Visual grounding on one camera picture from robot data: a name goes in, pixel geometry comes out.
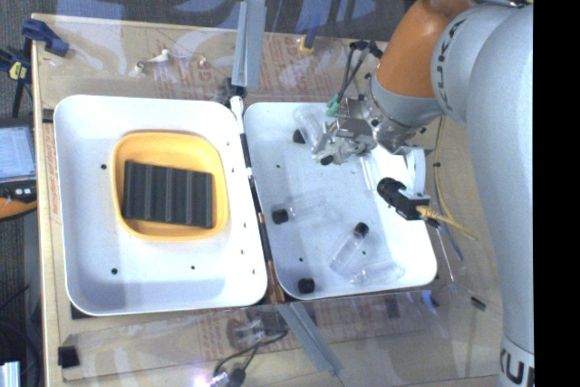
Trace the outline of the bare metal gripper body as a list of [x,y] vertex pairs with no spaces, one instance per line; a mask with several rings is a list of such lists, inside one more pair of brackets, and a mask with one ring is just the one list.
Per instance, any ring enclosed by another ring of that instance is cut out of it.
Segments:
[[336,113],[336,135],[361,143],[367,150],[381,146],[398,154],[423,124],[424,100],[412,97],[347,98]]

